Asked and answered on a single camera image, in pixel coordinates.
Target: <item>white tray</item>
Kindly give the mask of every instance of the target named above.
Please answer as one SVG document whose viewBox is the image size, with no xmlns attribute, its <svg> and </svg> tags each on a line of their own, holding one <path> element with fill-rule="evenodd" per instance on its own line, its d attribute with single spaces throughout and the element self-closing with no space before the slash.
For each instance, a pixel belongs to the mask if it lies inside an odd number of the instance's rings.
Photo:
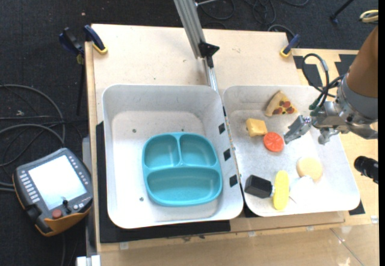
<svg viewBox="0 0 385 266">
<path fill-rule="evenodd" d="M 229 179 L 236 176 L 219 94 L 205 85 L 112 85 L 103 93 L 108 215 L 125 229 L 192 221 L 229 220 L 243 209 L 242 192 Z M 152 136 L 192 132 L 208 138 L 220 160 L 223 189 L 214 201 L 168 207 L 147 195 L 142 149 Z"/>
<path fill-rule="evenodd" d="M 299 113 L 272 117 L 264 115 L 269 100 L 279 90 L 291 99 Z M 254 118 L 264 120 L 268 131 L 275 131 L 283 136 L 298 115 L 309 115 L 308 106 L 318 95 L 319 93 L 310 86 L 287 85 L 234 86 L 224 92 L 223 102 L 243 188 L 250 175 L 267 179 L 274 184 L 279 170 L 289 173 L 293 185 L 299 179 L 296 163 L 301 156 L 317 156 L 324 168 L 323 176 L 313 186 L 311 197 L 302 198 L 300 202 L 297 200 L 297 203 L 289 199 L 287 207 L 282 211 L 273 207 L 271 198 L 261 199 L 244 193 L 245 202 L 253 213 L 270 217 L 345 211 L 354 209 L 359 204 L 360 194 L 338 135 L 331 137 L 323 146 L 318 144 L 319 131 L 311 128 L 306 135 L 286 144 L 280 153 L 266 150 L 262 136 L 248 135 L 246 120 Z"/>
</svg>

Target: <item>screen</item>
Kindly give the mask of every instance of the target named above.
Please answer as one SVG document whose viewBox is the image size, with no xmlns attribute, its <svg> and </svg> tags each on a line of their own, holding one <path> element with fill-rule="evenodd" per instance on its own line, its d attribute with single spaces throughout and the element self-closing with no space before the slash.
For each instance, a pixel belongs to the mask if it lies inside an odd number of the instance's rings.
<svg viewBox="0 0 385 266">
<path fill-rule="evenodd" d="M 49 210 L 87 192 L 65 155 L 31 169 L 29 175 Z"/>
</svg>

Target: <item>button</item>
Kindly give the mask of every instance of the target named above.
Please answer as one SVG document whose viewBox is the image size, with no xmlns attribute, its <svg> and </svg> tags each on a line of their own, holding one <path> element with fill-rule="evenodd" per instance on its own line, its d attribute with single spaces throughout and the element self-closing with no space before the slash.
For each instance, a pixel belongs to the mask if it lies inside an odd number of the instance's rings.
<svg viewBox="0 0 385 266">
<path fill-rule="evenodd" d="M 52 211 L 52 218 L 53 219 L 59 219 L 63 216 L 63 213 L 61 212 L 60 209 L 55 209 L 54 211 Z"/>
</svg>

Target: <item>teal plate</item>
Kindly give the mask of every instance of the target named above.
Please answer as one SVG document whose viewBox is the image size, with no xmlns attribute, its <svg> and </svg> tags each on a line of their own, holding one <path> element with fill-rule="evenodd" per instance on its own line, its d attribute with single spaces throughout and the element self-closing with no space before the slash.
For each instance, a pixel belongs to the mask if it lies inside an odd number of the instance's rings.
<svg viewBox="0 0 385 266">
<path fill-rule="evenodd" d="M 209 203 L 222 191 L 222 172 L 212 143 L 202 135 L 155 135 L 143 147 L 144 182 L 162 206 Z"/>
</svg>

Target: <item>toy pizza slice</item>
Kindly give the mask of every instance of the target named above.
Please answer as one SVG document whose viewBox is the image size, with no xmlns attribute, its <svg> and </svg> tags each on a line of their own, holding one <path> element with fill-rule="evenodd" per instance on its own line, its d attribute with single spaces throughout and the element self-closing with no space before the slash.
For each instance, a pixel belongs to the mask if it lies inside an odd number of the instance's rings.
<svg viewBox="0 0 385 266">
<path fill-rule="evenodd" d="M 293 106 L 290 99 L 282 91 L 278 91 L 274 97 L 270 100 L 265 115 L 282 115 L 282 114 L 293 114 L 297 112 L 297 109 Z"/>
</svg>

